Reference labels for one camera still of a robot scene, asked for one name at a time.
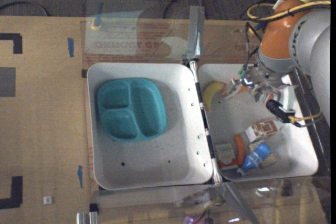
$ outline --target small white cube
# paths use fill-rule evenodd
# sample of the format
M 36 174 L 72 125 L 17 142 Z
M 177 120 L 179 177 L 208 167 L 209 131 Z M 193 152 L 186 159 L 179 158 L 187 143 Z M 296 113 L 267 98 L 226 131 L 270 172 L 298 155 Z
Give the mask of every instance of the small white cube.
M 43 197 L 43 204 L 44 205 L 51 205 L 53 203 L 53 197 L 52 196 L 44 196 Z

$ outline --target blue bottle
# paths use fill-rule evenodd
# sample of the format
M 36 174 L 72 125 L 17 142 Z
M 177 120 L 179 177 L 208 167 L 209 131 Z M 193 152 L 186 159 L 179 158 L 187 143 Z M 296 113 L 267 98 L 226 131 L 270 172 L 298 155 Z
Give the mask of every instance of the blue bottle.
M 248 170 L 256 168 L 269 154 L 271 149 L 264 142 L 260 143 L 255 150 L 246 156 L 241 168 L 237 172 L 244 176 Z

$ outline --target yellow banana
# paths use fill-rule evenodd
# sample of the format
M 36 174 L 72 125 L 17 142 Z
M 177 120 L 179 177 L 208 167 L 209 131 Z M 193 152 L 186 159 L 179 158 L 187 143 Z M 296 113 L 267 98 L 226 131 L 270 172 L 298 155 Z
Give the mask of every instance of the yellow banana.
M 211 111 L 211 102 L 212 102 L 212 98 L 215 95 L 215 93 L 222 90 L 224 87 L 226 87 L 225 83 L 215 81 L 215 82 L 210 83 L 205 88 L 204 94 L 203 94 L 203 102 L 205 105 L 206 112 Z

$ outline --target orange object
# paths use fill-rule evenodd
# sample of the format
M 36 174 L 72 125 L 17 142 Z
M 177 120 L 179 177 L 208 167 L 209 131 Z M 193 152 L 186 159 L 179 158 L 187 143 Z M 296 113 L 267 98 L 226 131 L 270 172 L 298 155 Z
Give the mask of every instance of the orange object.
M 240 134 L 236 134 L 233 138 L 237 146 L 237 156 L 236 156 L 237 164 L 239 167 L 241 167 L 244 163 L 244 159 L 246 156 L 245 143 Z
M 285 0 L 279 7 L 276 8 L 276 12 L 288 10 L 290 8 L 297 7 L 304 4 L 300 0 Z M 269 58 L 273 59 L 289 59 L 289 36 L 294 28 L 296 22 L 309 10 L 299 12 L 293 16 L 287 16 L 283 19 L 276 20 L 268 23 L 262 42 L 260 44 L 260 51 Z

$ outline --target teal plate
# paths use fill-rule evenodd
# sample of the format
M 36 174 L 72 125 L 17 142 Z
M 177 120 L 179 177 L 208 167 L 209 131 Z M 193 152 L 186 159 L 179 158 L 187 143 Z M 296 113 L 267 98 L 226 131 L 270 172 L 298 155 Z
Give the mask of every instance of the teal plate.
M 97 104 L 104 131 L 116 141 L 147 140 L 166 129 L 162 96 L 149 79 L 108 81 L 98 91 Z

